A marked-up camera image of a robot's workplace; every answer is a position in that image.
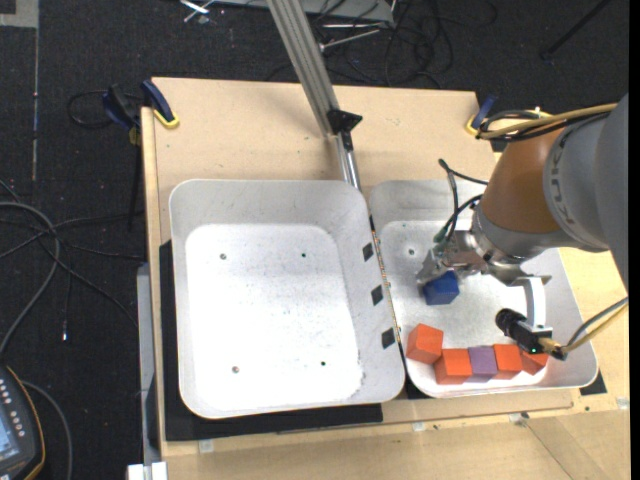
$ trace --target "dark carpet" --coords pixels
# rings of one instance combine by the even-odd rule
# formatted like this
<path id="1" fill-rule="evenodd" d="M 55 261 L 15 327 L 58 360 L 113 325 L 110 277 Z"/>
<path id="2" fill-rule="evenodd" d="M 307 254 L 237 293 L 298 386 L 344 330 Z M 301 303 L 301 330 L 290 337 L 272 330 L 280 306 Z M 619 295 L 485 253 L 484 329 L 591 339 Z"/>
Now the dark carpet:
<path id="1" fill-rule="evenodd" d="M 479 101 L 497 96 L 494 111 L 539 105 L 556 113 L 615 102 L 629 90 L 629 0 L 611 0 L 552 61 L 539 55 L 600 1 L 404 0 L 397 31 L 329 49 L 326 63 L 336 84 L 471 90 Z M 0 0 L 0 13 L 13 12 L 12 2 Z M 0 27 L 0 179 L 54 223 L 121 216 L 59 228 L 68 244 L 61 260 L 74 276 L 70 282 L 58 269 L 4 358 L 60 403 L 75 444 L 75 479 L 121 479 L 128 464 L 141 461 L 138 341 L 129 316 L 145 245 L 143 217 L 131 231 L 126 225 L 135 147 L 115 125 L 74 124 L 69 98 L 114 83 L 139 94 L 150 76 L 295 80 L 267 11 L 218 5 L 209 22 L 184 23 L 188 13 L 174 0 L 40 0 L 35 135 L 36 32 Z M 334 30 L 330 37 L 320 25 L 337 20 L 311 20 L 324 41 L 352 33 Z M 78 111 L 104 117 L 95 98 Z M 11 199 L 1 189 L 0 196 Z M 24 226 L 35 221 L 3 210 L 0 336 L 51 268 L 46 238 L 5 254 L 33 235 Z M 48 447 L 39 478 L 64 478 L 61 424 L 46 401 L 34 400 Z"/>

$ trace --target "black bracket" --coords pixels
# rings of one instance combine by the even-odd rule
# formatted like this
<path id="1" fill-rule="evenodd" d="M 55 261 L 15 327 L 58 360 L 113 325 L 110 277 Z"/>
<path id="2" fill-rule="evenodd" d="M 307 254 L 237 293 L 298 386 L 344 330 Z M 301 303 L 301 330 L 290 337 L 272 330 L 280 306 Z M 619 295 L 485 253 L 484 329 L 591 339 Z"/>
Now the black bracket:
<path id="1" fill-rule="evenodd" d="M 344 110 L 329 110 L 327 112 L 327 118 L 331 125 L 331 131 L 333 133 L 342 135 L 342 143 L 344 149 L 347 151 L 353 151 L 353 141 L 351 140 L 351 130 L 362 121 L 362 116 L 346 112 Z"/>

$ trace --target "blue cube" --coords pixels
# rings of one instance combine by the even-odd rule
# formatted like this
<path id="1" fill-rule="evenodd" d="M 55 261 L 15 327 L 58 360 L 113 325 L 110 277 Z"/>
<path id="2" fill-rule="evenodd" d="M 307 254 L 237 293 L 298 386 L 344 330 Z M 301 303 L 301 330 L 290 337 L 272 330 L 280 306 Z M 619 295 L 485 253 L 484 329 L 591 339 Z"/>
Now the blue cube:
<path id="1" fill-rule="evenodd" d="M 437 279 L 425 284 L 422 293 L 429 306 L 450 304 L 460 294 L 458 278 L 453 270 L 447 270 Z"/>

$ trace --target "screen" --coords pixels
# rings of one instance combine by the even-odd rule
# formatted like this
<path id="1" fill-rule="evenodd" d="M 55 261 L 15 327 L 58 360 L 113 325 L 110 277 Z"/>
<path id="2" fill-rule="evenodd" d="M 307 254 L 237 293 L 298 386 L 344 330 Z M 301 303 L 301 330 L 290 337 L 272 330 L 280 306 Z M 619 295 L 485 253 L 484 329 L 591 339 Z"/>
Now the screen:
<path id="1" fill-rule="evenodd" d="M 16 446 L 13 436 L 11 435 L 11 427 L 7 425 L 0 409 L 0 461 L 8 459 L 20 452 Z"/>

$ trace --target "robotic arm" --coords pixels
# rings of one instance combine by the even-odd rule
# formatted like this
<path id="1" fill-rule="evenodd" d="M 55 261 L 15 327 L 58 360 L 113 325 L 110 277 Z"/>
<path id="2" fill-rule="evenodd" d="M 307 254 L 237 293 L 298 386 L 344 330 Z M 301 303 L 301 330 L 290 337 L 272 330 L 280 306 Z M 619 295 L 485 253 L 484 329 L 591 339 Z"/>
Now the robotic arm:
<path id="1" fill-rule="evenodd" d="M 474 209 L 471 229 L 455 231 L 429 252 L 418 284 L 450 270 L 458 277 L 482 272 L 510 286 L 524 284 L 528 317 L 516 320 L 530 338 L 550 336 L 545 279 L 532 278 L 521 265 L 546 249 L 611 250 L 628 292 L 628 108 L 627 94 L 609 114 L 509 144 Z M 499 316 L 496 323 L 508 334 L 509 319 Z M 524 344 L 524 334 L 512 337 L 533 347 Z"/>

